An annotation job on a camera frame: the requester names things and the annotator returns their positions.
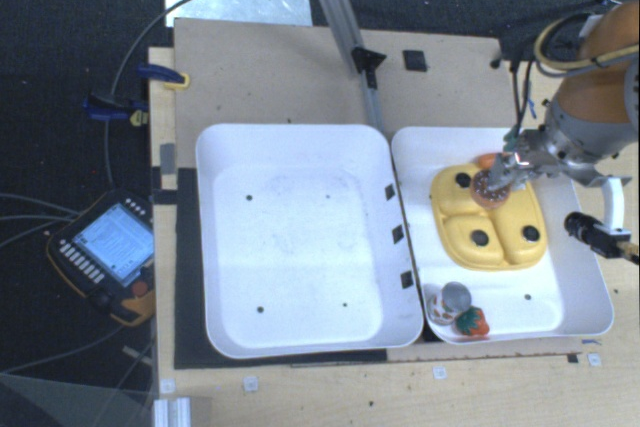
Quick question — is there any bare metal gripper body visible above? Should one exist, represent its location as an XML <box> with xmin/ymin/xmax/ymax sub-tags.
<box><xmin>511</xmin><ymin>129</ymin><xmax>605</xmax><ymax>187</ymax></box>

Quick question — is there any brown sprinkled doughnut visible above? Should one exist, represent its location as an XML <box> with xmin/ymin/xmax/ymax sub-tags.
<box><xmin>469</xmin><ymin>169</ymin><xmax>514</xmax><ymax>211</ymax></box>

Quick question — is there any yellow divided plate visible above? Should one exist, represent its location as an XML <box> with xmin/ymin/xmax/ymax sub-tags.
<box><xmin>430</xmin><ymin>163</ymin><xmax>549</xmax><ymax>273</ymax></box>

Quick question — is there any white plastic tray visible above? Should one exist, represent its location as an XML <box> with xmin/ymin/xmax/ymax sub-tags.
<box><xmin>194</xmin><ymin>123</ymin><xmax>425</xmax><ymax>360</ymax></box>
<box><xmin>390</xmin><ymin>126</ymin><xmax>616</xmax><ymax>346</ymax></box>

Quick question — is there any black block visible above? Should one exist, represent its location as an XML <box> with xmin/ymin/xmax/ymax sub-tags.
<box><xmin>402</xmin><ymin>49</ymin><xmax>429</xmax><ymax>73</ymax></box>

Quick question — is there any red and green toy strawberry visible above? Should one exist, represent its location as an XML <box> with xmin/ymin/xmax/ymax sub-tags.
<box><xmin>453</xmin><ymin>306</ymin><xmax>491</xmax><ymax>338</ymax></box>

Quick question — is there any brown cardboard board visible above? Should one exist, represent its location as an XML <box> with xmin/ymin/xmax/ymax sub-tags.
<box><xmin>172</xmin><ymin>17</ymin><xmax>595</xmax><ymax>370</ymax></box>

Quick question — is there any black cylinder on white bracket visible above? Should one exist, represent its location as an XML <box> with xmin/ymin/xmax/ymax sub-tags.
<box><xmin>563</xmin><ymin>173</ymin><xmax>634</xmax><ymax>260</ymax></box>

